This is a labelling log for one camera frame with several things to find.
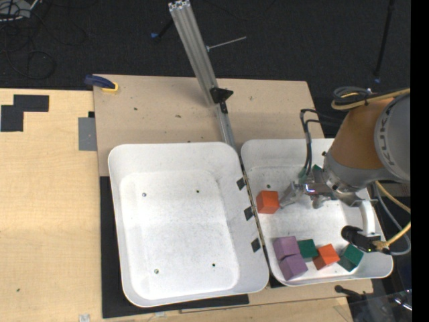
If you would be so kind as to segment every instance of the black strip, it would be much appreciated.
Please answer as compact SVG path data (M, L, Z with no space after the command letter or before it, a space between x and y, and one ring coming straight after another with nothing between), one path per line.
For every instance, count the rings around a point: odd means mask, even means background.
M248 207L246 210L244 210L244 216L246 216L246 221L250 220L253 216L252 207Z
M23 131L23 119L21 107L2 105L0 131Z
M140 308L130 303L125 297L121 282L119 250L115 227L115 214L110 178L100 177L101 191L101 294L103 318L122 317L157 311L181 309L199 309L209 307L230 307L249 304L247 294L202 299L186 303L162 305L154 308Z
M13 104L24 112L48 112L49 95L14 95Z
M244 186L246 186L244 178L241 178L240 180L237 181L237 186L239 187L240 191L243 189Z
M253 249L253 253L255 253L259 248L261 247L261 244L259 242L259 239L256 238L252 241L252 249Z

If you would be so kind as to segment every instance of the metal bar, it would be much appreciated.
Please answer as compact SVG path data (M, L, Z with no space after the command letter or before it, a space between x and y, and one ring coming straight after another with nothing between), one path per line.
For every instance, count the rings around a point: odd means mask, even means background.
M211 88L218 87L217 80L210 59L208 58L206 47L202 41L190 1L179 0L175 3L169 3L168 8L184 45L186 54L188 55L192 69L204 92L207 105L214 109L217 115L223 141L236 149L229 116L227 113L222 112L219 104L213 102L210 94Z

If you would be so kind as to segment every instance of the toy block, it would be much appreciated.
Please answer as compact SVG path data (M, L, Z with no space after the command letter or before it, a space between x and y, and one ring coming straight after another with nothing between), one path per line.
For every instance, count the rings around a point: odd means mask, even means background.
M332 244L326 244L325 246L317 248L317 252L318 255L313 258L313 262L318 270L340 260Z
M286 280L293 279L308 271L306 262L301 254L286 256L279 263L279 266Z
M258 213L275 213L279 208L279 194L277 191L261 191L256 197Z
M300 253L295 236L279 237L274 240L273 247L275 256L279 261L283 260L286 256Z
M359 262L361 262L362 257L363 252L360 249L356 248L353 244L349 244L342 252L338 263L346 270L351 272L359 265Z
M300 239L298 241L298 247L304 259L314 258L319 255L313 239Z

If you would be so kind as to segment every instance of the red block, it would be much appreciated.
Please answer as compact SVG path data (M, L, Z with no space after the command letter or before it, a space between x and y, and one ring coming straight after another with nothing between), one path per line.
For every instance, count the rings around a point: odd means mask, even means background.
M261 191L256 197L258 213L275 213L279 208L279 194L277 191Z
M332 244L326 244L325 246L317 248L317 252L319 255L313 258L313 262L318 270L340 260Z

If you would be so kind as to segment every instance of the black bracket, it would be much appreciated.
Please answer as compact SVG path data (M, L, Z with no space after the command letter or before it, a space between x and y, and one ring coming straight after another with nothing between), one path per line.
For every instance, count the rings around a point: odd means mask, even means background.
M221 106L221 111L223 113L228 113L227 109L227 99L233 95L234 92L228 90L228 89L220 89L218 87L213 87L210 90L210 94L212 95L212 99L215 104L219 103Z

